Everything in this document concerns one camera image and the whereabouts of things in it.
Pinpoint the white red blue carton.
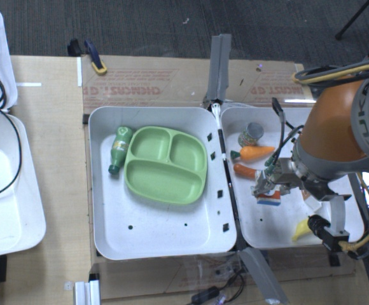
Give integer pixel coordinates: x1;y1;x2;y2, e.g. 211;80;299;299
256;184;282;207

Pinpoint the white and brown packet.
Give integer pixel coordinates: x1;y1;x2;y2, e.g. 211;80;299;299
300;189;323;213

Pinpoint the black stand leg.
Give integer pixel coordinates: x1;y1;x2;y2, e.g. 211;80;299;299
335;0;369;41

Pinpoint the brown cardboard board red print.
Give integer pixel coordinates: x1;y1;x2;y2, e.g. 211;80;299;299
80;53;356;300

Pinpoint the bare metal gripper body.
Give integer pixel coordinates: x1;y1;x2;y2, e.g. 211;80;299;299
268;157;312;196

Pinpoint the yellow banana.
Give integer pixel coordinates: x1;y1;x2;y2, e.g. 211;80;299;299
291;217;313;243

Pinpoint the orange red sausage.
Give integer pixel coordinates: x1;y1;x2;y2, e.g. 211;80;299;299
233;163;259;180

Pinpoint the small green can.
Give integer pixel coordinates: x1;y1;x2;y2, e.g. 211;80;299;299
237;121;265;148

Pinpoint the orange carrot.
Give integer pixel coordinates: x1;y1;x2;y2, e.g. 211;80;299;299
230;145;276;164

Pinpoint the black cylinder on white bracket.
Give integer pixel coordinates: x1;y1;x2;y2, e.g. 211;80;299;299
307;194;352;253

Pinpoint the green divided plate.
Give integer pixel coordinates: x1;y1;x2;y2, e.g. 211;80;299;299
123;125;209;207

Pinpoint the green plastic bottle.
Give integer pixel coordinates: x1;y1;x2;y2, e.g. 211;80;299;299
108;125;134;175

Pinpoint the white plastic tray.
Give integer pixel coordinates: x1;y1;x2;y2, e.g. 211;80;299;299
88;106;238;261
219;106;366;251

